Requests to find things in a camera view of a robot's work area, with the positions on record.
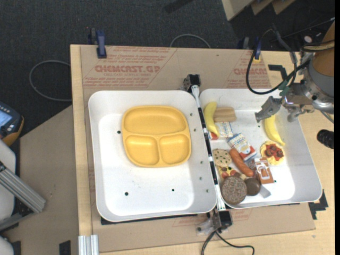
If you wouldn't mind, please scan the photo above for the yellow divided plate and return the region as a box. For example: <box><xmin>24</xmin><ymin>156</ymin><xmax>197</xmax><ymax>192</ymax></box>
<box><xmin>121</xmin><ymin>105</ymin><xmax>192</xmax><ymax>168</ymax></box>

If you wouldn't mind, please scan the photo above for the yellow spaghetti with meatballs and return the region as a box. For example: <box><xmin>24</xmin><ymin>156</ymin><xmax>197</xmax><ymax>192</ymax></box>
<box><xmin>259</xmin><ymin>140</ymin><xmax>286</xmax><ymax>166</ymax></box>

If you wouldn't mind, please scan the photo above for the thin black and white rod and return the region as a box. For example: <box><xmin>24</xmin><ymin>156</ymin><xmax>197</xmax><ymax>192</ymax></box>
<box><xmin>191</xmin><ymin>84</ymin><xmax>227</xmax><ymax>211</ymax></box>

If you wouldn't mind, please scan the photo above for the tan hot dog bun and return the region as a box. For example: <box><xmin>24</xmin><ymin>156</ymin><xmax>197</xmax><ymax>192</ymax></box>
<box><xmin>212</xmin><ymin>106</ymin><xmax>237</xmax><ymax>123</ymax></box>

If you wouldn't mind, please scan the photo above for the brown doughnut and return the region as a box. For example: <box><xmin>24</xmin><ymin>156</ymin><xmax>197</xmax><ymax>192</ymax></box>
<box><xmin>244</xmin><ymin>177</ymin><xmax>262</xmax><ymax>197</ymax></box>

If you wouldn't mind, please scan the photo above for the yellow banana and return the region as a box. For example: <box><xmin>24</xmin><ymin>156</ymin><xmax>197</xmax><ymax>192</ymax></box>
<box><xmin>263</xmin><ymin>114</ymin><xmax>286</xmax><ymax>147</ymax></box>
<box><xmin>203</xmin><ymin>101</ymin><xmax>220</xmax><ymax>138</ymax></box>

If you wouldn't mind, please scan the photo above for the orange and white carton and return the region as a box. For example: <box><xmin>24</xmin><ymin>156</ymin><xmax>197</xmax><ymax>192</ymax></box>
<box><xmin>254</xmin><ymin>157</ymin><xmax>275</xmax><ymax>185</ymax></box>

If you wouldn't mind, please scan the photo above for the white blue red carton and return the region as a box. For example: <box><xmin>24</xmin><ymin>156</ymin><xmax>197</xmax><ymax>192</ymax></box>
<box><xmin>226</xmin><ymin>132</ymin><xmax>257</xmax><ymax>162</ymax></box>

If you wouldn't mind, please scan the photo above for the chocolate chip biscuit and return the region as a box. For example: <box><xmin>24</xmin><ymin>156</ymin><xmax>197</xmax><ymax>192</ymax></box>
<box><xmin>212</xmin><ymin>148</ymin><xmax>232</xmax><ymax>167</ymax></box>

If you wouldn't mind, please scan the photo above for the orange sausage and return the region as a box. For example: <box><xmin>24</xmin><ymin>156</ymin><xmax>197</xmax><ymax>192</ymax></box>
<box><xmin>228</xmin><ymin>148</ymin><xmax>254</xmax><ymax>178</ymax></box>

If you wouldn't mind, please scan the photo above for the white plastic tray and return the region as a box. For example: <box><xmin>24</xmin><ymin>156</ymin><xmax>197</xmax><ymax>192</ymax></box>
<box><xmin>88</xmin><ymin>89</ymin><xmax>218</xmax><ymax>223</ymax></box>
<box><xmin>198</xmin><ymin>88</ymin><xmax>324</xmax><ymax>210</ymax></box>

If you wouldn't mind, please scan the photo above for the small grey packet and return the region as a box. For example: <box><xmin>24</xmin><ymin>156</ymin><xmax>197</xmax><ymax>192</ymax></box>
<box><xmin>258</xmin><ymin>185</ymin><xmax>272</xmax><ymax>199</ymax></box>

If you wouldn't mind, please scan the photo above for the yellow pizza slice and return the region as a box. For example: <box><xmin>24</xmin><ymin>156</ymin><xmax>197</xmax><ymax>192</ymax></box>
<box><xmin>217</xmin><ymin>164</ymin><xmax>247</xmax><ymax>181</ymax></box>

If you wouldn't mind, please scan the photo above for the brown cardboard board red print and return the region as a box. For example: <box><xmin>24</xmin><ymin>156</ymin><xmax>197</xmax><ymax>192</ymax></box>
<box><xmin>79</xmin><ymin>45</ymin><xmax>317</xmax><ymax>252</ymax></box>

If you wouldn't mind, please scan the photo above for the white packet with blue print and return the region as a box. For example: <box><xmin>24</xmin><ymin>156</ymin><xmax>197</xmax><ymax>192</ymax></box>
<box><xmin>208</xmin><ymin>121</ymin><xmax>234</xmax><ymax>141</ymax></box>

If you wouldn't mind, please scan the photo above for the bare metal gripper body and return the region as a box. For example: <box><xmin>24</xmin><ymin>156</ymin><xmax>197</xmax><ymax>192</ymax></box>
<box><xmin>280</xmin><ymin>81</ymin><xmax>335</xmax><ymax>114</ymax></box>

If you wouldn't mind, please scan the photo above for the round brown speckled bread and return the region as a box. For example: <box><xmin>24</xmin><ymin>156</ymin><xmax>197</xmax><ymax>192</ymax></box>
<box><xmin>220</xmin><ymin>175</ymin><xmax>248</xmax><ymax>206</ymax></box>

